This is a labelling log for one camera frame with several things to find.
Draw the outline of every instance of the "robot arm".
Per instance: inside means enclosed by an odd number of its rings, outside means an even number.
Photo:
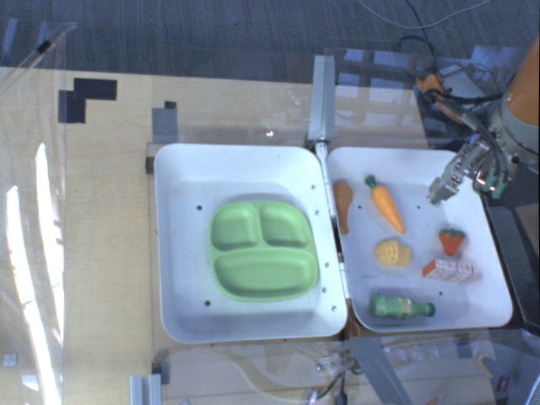
[[[438,205],[456,195],[466,177],[475,191],[498,198],[518,164],[527,164],[538,173],[538,44],[537,36],[487,126],[469,109],[448,99],[434,75],[417,80],[420,91],[442,112],[474,131],[429,187],[431,203]]]

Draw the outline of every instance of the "green plate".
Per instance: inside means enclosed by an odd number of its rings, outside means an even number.
[[[286,202],[225,204],[213,214],[208,242],[213,277],[232,299],[294,299],[319,279],[310,224]]]

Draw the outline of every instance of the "toy carrot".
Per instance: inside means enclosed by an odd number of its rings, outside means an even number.
[[[364,182],[372,189],[371,199],[373,199],[375,205],[379,208],[379,211],[384,215],[388,222],[394,225],[396,230],[403,234],[405,228],[403,228],[402,219],[399,217],[399,213],[397,212],[396,205],[392,200],[390,192],[385,187],[377,185],[375,177],[372,175],[368,175]]]
[[[439,233],[439,239],[445,249],[445,254],[452,256],[465,240],[465,233],[453,228],[442,229]]]

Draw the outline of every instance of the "gray carpet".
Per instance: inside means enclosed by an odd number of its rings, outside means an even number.
[[[410,0],[430,23],[482,0]],[[365,0],[415,25],[403,0]],[[441,56],[469,58],[476,45],[527,47],[538,33],[539,0],[494,0],[428,29]],[[0,17],[75,22],[67,67],[90,71],[311,81],[311,55],[326,48],[395,51],[404,35],[356,0],[0,0]],[[18,32],[16,62],[35,45]],[[428,54],[420,42],[404,51]]]

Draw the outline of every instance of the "orange carrot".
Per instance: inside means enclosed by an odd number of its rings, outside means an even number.
[[[388,222],[394,225],[396,230],[403,234],[405,228],[403,228],[402,219],[399,217],[399,213],[397,212],[396,205],[392,200],[390,192],[385,187],[377,185],[375,177],[372,175],[368,175],[364,182],[372,189],[371,199],[373,199],[375,205],[379,208],[379,211],[384,215]]]

